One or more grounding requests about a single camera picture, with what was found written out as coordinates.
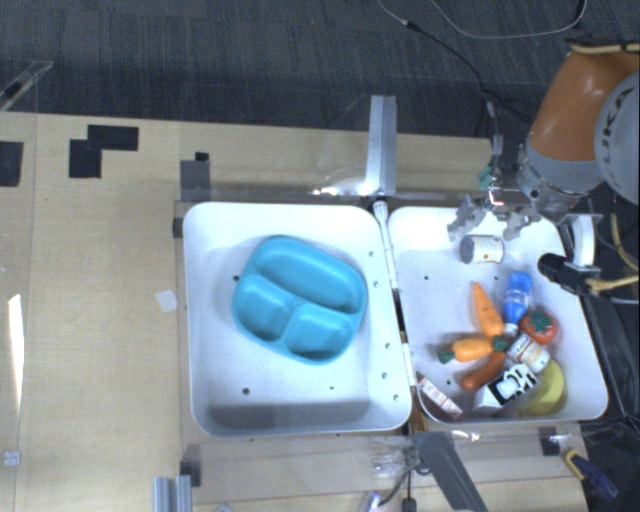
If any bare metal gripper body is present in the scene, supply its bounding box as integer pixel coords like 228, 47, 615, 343
486, 149, 587, 224

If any white can with grey lid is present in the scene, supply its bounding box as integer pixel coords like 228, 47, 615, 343
459, 233, 506, 266

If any blue plastic bottle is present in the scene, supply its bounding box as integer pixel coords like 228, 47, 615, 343
501, 270, 534, 337

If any thin black and white rod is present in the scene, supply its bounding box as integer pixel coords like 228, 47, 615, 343
371, 199, 417, 387

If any white plastic tray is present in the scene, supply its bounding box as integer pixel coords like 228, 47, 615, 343
181, 201, 414, 439
387, 205, 610, 427

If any orange carrot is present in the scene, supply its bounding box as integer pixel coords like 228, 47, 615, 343
437, 335, 511, 364
471, 281, 506, 339

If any red tomato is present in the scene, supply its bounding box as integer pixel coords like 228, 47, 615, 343
517, 309, 559, 347

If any white and yellow bottle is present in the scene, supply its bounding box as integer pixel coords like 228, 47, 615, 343
505, 332, 552, 374

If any brown sausage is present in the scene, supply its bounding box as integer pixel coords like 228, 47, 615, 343
459, 350, 508, 393

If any black and white carton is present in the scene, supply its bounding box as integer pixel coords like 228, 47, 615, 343
471, 363, 541, 417

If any yellow banana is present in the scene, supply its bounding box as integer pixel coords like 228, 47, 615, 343
516, 359, 568, 418

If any blue divided plate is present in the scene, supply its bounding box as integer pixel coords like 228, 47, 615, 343
230, 234, 370, 367

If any red and white packet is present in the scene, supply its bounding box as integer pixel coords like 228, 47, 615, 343
416, 375, 466, 421

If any black cylinder on white bracket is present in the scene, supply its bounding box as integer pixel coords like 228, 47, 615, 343
537, 213, 602, 297

